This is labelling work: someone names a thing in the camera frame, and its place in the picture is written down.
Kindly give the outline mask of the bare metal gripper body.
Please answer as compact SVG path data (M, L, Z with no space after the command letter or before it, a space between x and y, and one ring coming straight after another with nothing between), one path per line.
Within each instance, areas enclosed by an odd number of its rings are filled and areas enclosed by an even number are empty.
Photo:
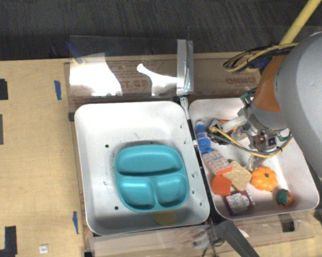
M250 148L259 152L272 150L277 145L277 131L261 125L244 125Z

